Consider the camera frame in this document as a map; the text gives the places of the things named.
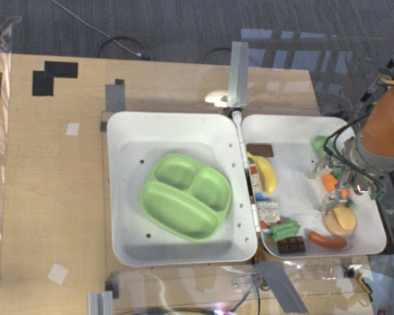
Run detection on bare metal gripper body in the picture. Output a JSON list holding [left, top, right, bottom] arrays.
[[330, 138, 382, 196]]

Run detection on orange carrot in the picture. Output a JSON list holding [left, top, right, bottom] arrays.
[[320, 167, 349, 199]]

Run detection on yellow crisp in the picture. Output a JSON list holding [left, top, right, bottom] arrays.
[[334, 204, 357, 232]]

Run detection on tan round biscuit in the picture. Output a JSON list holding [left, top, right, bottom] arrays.
[[322, 209, 353, 238]]

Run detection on green broccoli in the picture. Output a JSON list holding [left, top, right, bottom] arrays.
[[312, 135, 336, 159]]

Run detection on white plastic tray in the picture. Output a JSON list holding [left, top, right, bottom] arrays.
[[106, 111, 259, 268], [241, 114, 388, 259]]

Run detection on orange sausage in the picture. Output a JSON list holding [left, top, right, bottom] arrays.
[[307, 230, 348, 250]]

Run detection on yellow banana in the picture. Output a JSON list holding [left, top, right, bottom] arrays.
[[246, 152, 278, 194]]

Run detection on green bean pods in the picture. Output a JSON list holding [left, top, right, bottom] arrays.
[[269, 219, 301, 243]]

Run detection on segmented brown chocolate bar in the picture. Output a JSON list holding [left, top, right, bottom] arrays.
[[276, 236, 307, 255]]

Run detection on plain brown chocolate bar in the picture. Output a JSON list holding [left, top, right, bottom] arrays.
[[247, 144, 274, 158]]

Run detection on yellow and white carton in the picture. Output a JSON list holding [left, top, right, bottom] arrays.
[[255, 199, 281, 226]]

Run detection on red and white carton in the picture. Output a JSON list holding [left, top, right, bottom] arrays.
[[248, 163, 265, 201]]

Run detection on thin black and white rod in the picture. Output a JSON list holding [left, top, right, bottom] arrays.
[[231, 109, 263, 242]]

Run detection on green divided plate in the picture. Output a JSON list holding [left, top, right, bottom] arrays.
[[139, 152, 234, 243]]

